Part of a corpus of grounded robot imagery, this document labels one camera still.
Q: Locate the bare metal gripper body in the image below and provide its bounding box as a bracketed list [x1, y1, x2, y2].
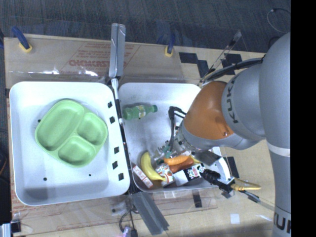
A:
[154, 131, 193, 162]

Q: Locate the orange carrot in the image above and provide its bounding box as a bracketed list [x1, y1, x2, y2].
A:
[163, 155, 190, 166]

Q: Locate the brown sausage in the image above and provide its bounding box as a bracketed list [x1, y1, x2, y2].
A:
[169, 158, 195, 174]

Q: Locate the white plastic tray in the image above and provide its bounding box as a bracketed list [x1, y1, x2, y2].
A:
[118, 82, 233, 194]
[9, 80, 131, 206]

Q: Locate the white and orange can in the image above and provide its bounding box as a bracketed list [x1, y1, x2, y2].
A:
[155, 162, 176, 188]

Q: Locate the yellow banana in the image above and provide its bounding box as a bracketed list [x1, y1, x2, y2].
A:
[140, 151, 167, 182]

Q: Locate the white printed carton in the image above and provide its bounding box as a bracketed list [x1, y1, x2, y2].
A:
[173, 163, 206, 186]

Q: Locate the red and white packet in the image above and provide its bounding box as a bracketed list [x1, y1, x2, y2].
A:
[131, 163, 155, 190]

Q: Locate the green plastic bottle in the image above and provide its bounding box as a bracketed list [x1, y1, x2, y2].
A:
[122, 104, 158, 121]

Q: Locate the green divided plate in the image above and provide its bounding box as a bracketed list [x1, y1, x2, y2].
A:
[34, 99, 109, 168]

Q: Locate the brown cardboard board, red print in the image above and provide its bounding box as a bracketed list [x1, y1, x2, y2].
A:
[3, 33, 219, 237]

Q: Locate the black cylinder on white bracket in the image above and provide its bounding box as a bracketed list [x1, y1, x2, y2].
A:
[199, 154, 236, 195]

